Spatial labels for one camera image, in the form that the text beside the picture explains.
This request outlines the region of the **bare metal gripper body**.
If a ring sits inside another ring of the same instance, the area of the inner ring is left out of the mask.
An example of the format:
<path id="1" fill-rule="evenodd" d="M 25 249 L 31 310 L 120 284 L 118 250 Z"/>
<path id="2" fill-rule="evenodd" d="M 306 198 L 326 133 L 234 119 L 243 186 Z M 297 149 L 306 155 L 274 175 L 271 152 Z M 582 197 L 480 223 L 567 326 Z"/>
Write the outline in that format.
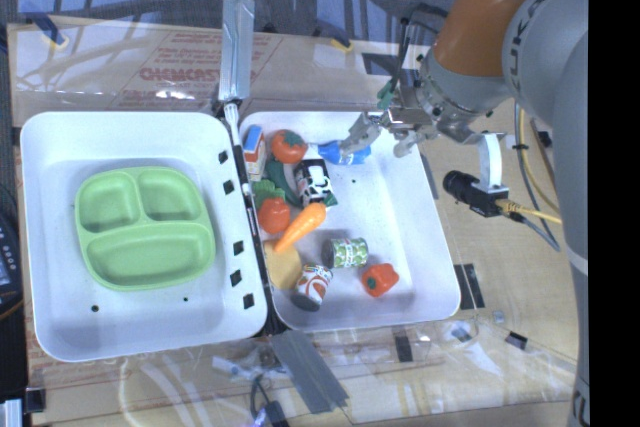
<path id="1" fill-rule="evenodd" d="M 391 84 L 385 100 L 392 131 L 415 132 L 427 139 L 442 135 L 467 143 L 474 136 L 470 125 L 481 115 L 478 95 L 440 84 L 419 87 Z"/>

